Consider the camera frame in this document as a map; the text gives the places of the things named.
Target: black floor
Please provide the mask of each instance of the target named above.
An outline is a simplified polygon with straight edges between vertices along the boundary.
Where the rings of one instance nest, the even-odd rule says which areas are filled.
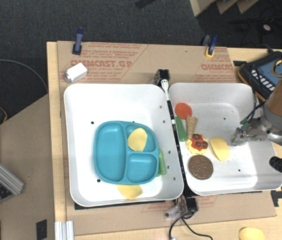
[[[262,21],[231,21],[282,16],[282,0],[260,0],[241,14],[236,5],[223,15],[215,3],[194,17],[189,0],[0,0],[0,59],[35,70],[47,83],[47,41],[83,41],[200,45],[217,35],[218,46],[282,49],[282,18],[261,31]],[[12,117],[46,93],[39,78],[24,66],[0,62],[0,105]]]

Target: teal plate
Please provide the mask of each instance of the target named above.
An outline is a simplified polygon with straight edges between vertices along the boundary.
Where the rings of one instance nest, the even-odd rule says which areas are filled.
[[[128,147],[128,137],[137,128],[147,134],[142,152]],[[109,183],[139,185],[154,179],[159,168],[159,148],[154,132],[147,126],[126,121],[108,121],[96,130],[93,162],[99,177]]]

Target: blue clamp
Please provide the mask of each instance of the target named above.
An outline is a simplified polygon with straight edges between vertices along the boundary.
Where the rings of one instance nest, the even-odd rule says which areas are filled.
[[[208,59],[213,58],[213,56],[215,55],[216,44],[217,44],[217,35],[214,34],[211,38],[210,44],[208,45],[208,47],[206,48],[206,51],[205,51],[205,56]]]
[[[73,45],[72,53],[75,55],[80,55],[81,54],[81,42],[83,38],[83,28],[78,27],[76,30],[76,38],[75,38],[75,44]]]

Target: wooden table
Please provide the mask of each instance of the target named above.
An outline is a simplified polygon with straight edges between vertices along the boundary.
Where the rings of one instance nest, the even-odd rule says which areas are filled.
[[[59,70],[58,70],[58,46],[56,42],[47,43],[47,65],[49,83],[49,105],[51,123],[51,150],[53,165],[53,191],[54,191],[54,215],[56,222],[67,221],[64,164],[63,164],[63,145],[62,145],[62,126],[60,118],[60,90],[59,90]],[[264,56],[266,49],[250,48],[228,48],[231,61],[253,61]],[[282,147],[274,145],[278,156],[282,157]],[[276,208],[277,216],[246,219],[237,221],[206,223],[193,225],[194,231],[201,234],[208,234],[214,240],[236,240],[239,230],[243,227],[256,227],[261,229],[265,238],[269,240],[282,240],[282,199],[279,200],[279,207]],[[107,240],[107,239],[168,239],[168,227],[121,231],[113,233],[89,234],[76,236],[77,240]],[[203,239],[194,236],[186,226],[176,226],[173,228],[172,236],[180,240]]]

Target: white tray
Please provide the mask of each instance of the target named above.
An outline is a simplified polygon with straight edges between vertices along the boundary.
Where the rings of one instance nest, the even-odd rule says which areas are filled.
[[[173,200],[184,189],[165,94],[152,84],[76,83],[64,92],[70,193],[84,207]],[[100,181],[94,168],[95,132],[107,121],[143,124],[153,130],[167,174],[140,185],[142,194],[125,199],[115,184]]]
[[[172,106],[188,104],[198,118],[195,132],[209,138],[222,137],[230,149],[230,157],[219,161],[211,148],[204,154],[213,164],[209,179],[194,178],[188,169],[192,154],[185,141],[180,143],[186,181],[201,196],[274,190],[282,185],[282,173],[269,165],[275,150],[269,140],[249,141],[231,146],[231,139],[240,121],[253,109],[253,93],[243,83],[175,83],[169,89]]]

